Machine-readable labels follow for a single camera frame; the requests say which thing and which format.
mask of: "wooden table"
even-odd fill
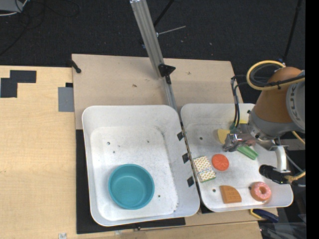
[[[78,235],[75,129],[82,126],[79,121],[81,109],[91,102],[114,105],[127,100],[132,102],[132,98],[123,94],[125,91],[128,95],[136,95],[134,91],[143,92],[143,85],[150,89],[154,86],[159,89],[159,86],[154,85],[156,80],[152,69],[147,73],[143,71],[143,68],[150,66],[148,58],[91,55],[73,55],[72,58],[83,74],[73,75],[75,71],[72,68],[0,66],[0,78],[9,78],[10,70],[36,71],[36,83],[18,83],[17,98],[0,98],[0,239],[57,239],[62,233],[66,233],[68,239],[119,238],[118,234],[120,238],[142,239],[204,238],[212,235],[223,239],[262,238],[257,219],[248,210],[208,214],[199,211],[186,217],[186,225],[182,227]],[[183,67],[176,69],[171,76],[179,109],[185,103],[192,102],[232,102],[229,81],[233,71],[230,62],[166,61],[176,68]],[[142,70],[142,74],[124,77],[120,69],[115,70],[123,70],[129,65],[134,65],[133,70]],[[104,92],[103,89],[96,89],[99,84],[104,82],[110,89],[110,84],[115,80],[100,77],[95,84],[84,81],[84,77],[90,77],[88,71],[92,68],[95,68],[94,73],[104,70],[105,74],[112,69],[116,72],[116,80],[124,80],[116,81],[112,91]],[[199,86],[196,83],[200,81],[204,83]],[[59,112],[58,88],[72,82],[75,112]],[[90,98],[90,93],[94,92],[96,95]],[[100,92],[105,96],[98,97]],[[147,93],[147,98],[136,95],[139,97],[135,99],[136,103],[153,100],[157,104],[164,100],[160,95],[158,99],[152,98],[153,94],[158,95],[157,92]],[[268,211],[277,214],[276,209]]]

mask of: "black floor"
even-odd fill
[[[158,33],[185,26],[159,35],[164,58],[226,60],[235,75],[263,60],[305,70],[306,0],[174,0],[160,18],[170,1],[147,0]],[[30,0],[0,16],[0,65],[66,66],[73,53],[147,57],[129,0]],[[239,89],[245,103],[260,94]],[[305,150],[289,155],[305,169]],[[302,222],[306,188],[293,190],[283,220]]]

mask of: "orange disc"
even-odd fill
[[[228,158],[223,154],[215,154],[211,159],[211,163],[219,171],[225,171],[229,167]]]

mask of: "toy donut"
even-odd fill
[[[260,202],[266,201],[271,197],[269,186],[262,181],[255,182],[251,187],[250,193],[255,200]]]

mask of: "teal bowl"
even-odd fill
[[[109,193],[115,203],[125,209],[146,206],[154,195],[154,181],[150,173],[135,164],[118,166],[109,178]]]

